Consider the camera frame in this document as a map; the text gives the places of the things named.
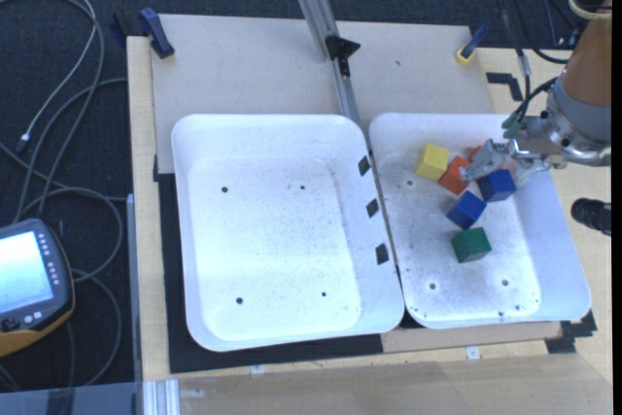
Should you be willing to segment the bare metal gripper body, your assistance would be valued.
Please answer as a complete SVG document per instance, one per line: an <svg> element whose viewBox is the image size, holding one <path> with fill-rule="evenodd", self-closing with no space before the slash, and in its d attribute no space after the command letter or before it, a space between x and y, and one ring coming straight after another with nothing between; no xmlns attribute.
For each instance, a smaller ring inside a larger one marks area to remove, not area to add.
<svg viewBox="0 0 622 415"><path fill-rule="evenodd" d="M507 152L526 164L562 168L567 163L590 167L611 165L610 143L584 133L561 114L506 120Z"/></svg>

